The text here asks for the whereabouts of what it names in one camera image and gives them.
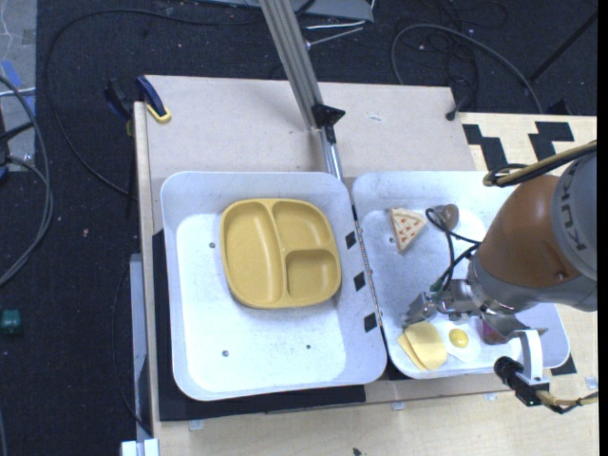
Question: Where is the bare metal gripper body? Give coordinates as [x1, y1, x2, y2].
[429, 276, 484, 315]

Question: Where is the white fried egg toy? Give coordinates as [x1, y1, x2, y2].
[440, 318, 482, 365]

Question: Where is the white plastic tray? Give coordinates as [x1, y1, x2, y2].
[351, 170, 571, 381]
[160, 170, 389, 402]

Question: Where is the yellow cheese slice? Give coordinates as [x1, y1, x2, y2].
[396, 332, 428, 372]
[403, 320, 449, 371]

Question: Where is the pizza slice toy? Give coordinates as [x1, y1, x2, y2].
[389, 207, 428, 255]

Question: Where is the brown round toy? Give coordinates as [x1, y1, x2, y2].
[433, 202, 461, 230]

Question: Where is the yellow divided plate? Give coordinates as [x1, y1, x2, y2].
[219, 198, 343, 310]

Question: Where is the pale wood board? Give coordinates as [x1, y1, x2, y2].
[142, 74, 514, 406]

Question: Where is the black cylinder on white bracket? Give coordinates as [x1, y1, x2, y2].
[493, 329, 552, 407]

